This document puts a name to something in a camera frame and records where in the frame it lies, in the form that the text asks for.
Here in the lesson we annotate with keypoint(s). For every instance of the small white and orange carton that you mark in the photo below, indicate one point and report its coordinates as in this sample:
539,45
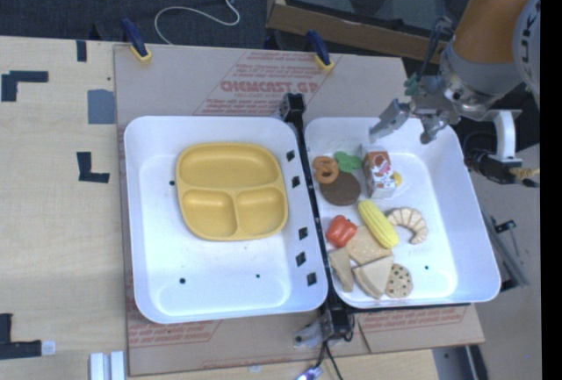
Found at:
378,176

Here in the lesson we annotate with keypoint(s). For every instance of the orange toy bell pepper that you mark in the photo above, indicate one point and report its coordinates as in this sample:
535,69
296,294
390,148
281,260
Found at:
340,232

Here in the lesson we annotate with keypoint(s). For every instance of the white plastic tray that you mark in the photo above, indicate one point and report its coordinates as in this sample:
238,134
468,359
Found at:
448,246
211,277

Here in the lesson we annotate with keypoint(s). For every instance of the brown round toy patty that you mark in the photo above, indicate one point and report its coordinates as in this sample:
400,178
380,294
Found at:
342,191

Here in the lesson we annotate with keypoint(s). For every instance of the yellow divided plate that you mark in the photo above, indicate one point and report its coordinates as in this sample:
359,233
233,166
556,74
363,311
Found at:
230,167

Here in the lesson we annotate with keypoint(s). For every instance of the yellow toy corn cob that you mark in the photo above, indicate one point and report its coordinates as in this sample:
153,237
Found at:
377,222

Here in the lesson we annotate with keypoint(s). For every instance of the beige toy bread slice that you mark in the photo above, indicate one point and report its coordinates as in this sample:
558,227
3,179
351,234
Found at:
366,248
375,279
343,273

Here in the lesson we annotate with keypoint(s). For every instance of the chocolate chip toy biscuit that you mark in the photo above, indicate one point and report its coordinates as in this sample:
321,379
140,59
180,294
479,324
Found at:
400,281

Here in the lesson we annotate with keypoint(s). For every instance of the small yellow toy piece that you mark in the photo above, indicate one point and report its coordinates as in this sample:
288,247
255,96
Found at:
398,179

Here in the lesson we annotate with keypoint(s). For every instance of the brown cardboard board red print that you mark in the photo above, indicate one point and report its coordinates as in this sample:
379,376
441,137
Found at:
184,84

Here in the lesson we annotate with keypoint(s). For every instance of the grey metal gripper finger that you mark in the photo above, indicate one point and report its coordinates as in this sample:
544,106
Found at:
391,121
432,128

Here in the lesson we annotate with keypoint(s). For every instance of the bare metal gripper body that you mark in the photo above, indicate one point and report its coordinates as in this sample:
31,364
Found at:
439,99

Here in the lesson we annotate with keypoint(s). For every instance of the green toy lettuce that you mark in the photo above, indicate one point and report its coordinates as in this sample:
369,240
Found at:
349,162

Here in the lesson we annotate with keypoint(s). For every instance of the black cylinder on white bracket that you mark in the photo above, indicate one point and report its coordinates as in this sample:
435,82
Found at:
505,137

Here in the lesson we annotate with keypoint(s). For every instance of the beige toy croissant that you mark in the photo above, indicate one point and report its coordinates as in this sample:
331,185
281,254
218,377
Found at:
415,222

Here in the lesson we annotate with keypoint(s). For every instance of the orange toy pretzel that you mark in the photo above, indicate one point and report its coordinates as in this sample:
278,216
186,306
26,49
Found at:
326,176

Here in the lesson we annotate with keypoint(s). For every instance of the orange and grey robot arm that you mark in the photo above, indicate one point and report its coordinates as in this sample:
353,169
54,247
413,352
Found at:
492,27

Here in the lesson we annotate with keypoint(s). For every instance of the thin black rod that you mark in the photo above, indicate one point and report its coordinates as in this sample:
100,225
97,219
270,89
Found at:
312,194

